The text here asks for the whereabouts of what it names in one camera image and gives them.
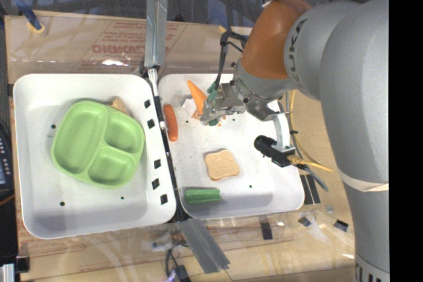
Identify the green divided plate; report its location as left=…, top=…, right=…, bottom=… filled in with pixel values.
left=50, top=100, right=147, bottom=190

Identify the white and orange packet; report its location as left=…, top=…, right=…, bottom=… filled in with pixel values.
left=181, top=98, right=203, bottom=120

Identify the orange sausage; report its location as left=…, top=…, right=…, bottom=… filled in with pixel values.
left=163, top=104, right=180, bottom=143

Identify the black cylinder on white bracket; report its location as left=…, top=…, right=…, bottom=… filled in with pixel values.
left=253, top=110, right=297, bottom=168

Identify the brown biscuit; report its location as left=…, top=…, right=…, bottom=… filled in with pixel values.
left=110, top=96, right=134, bottom=117

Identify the white plastic tray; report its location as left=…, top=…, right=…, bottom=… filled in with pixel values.
left=13, top=73, right=177, bottom=240
left=157, top=73, right=305, bottom=221

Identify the green toy vegetable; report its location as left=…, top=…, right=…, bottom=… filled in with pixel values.
left=184, top=187, right=223, bottom=205

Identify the black block with thin wires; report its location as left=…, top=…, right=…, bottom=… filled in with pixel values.
left=174, top=264, right=192, bottom=282

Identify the brown cardboard board red print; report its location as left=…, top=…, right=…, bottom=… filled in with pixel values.
left=3, top=9, right=356, bottom=282

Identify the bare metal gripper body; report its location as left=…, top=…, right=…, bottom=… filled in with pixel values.
left=214, top=82, right=281, bottom=122

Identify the tan bread slice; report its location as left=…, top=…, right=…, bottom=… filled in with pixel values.
left=203, top=149, right=241, bottom=182

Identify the orange carrot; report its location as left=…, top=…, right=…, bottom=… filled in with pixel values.
left=186, top=79, right=209, bottom=115

